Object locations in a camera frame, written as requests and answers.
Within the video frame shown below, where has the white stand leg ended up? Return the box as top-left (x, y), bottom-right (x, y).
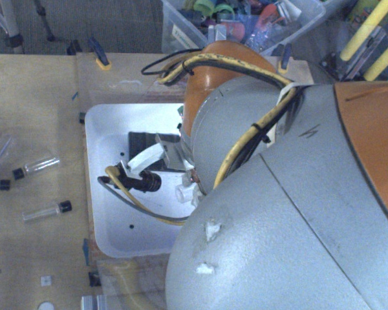
top-left (0, 0), bottom-right (25, 54)

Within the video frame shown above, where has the white plastic tray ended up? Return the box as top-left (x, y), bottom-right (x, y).
top-left (83, 103), bottom-right (200, 259)

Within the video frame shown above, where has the black cylinder on white bracket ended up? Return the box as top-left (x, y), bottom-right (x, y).
top-left (114, 142), bottom-right (166, 193)

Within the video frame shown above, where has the yellow foam tube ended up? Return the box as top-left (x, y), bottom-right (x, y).
top-left (363, 42), bottom-right (388, 82)
top-left (339, 0), bottom-right (388, 61)

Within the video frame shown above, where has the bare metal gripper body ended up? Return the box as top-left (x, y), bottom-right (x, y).
top-left (128, 131), bottom-right (195, 173)

